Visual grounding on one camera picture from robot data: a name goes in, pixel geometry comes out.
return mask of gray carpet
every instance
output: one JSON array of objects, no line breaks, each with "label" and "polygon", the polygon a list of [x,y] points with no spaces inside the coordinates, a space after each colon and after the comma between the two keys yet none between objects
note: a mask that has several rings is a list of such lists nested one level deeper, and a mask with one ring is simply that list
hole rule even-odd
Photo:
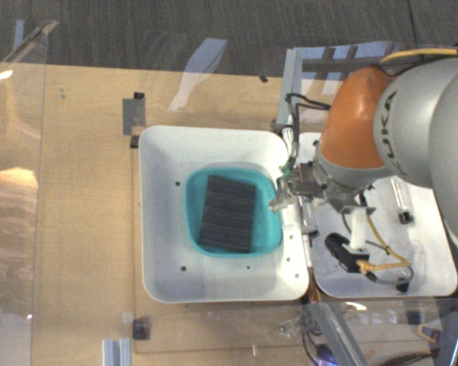
[{"label": "gray carpet", "polygon": [[[458,0],[410,0],[419,43],[458,41]],[[216,72],[281,75],[285,49],[414,42],[407,0],[0,0],[0,59],[17,20],[45,19],[49,63],[183,70],[206,38],[226,40]]]}]

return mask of orange cap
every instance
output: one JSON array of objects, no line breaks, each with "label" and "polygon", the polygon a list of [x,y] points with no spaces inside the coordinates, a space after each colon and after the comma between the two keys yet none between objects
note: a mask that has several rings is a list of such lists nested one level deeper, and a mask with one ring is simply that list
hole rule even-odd
[{"label": "orange cap", "polygon": [[376,106],[391,79],[375,66],[355,71],[342,84],[321,135],[321,153],[340,167],[384,167],[373,138]]}]

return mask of teal oval dish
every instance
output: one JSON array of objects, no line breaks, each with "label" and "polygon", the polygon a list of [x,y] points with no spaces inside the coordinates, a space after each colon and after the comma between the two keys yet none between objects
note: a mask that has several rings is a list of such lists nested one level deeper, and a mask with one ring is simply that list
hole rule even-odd
[{"label": "teal oval dish", "polygon": [[[256,186],[250,252],[232,252],[198,244],[207,182],[211,175],[251,183]],[[274,251],[282,242],[280,216],[269,209],[269,202],[274,198],[273,183],[261,172],[252,169],[207,168],[193,172],[186,179],[184,190],[185,221],[190,242],[200,253],[219,258],[250,258]]]}]

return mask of teal plate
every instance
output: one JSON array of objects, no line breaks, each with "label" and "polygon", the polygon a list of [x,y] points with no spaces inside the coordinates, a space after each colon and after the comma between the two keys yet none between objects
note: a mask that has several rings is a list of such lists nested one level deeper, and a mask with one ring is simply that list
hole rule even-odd
[{"label": "teal plate", "polygon": [[[250,252],[232,252],[200,246],[200,229],[205,206],[208,177],[222,176],[256,186],[253,217],[253,235]],[[219,258],[250,258],[274,251],[282,242],[280,216],[269,209],[268,203],[275,198],[273,183],[262,173],[252,169],[209,168],[193,172],[185,182],[185,221],[190,242],[201,253]]]}]

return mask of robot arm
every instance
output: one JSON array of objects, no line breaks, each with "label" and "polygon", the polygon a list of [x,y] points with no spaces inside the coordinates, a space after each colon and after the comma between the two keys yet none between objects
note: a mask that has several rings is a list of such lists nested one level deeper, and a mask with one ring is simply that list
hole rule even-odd
[{"label": "robot arm", "polygon": [[352,74],[333,103],[313,170],[337,211],[390,175],[432,188],[458,246],[458,59],[393,81],[377,67]]}]

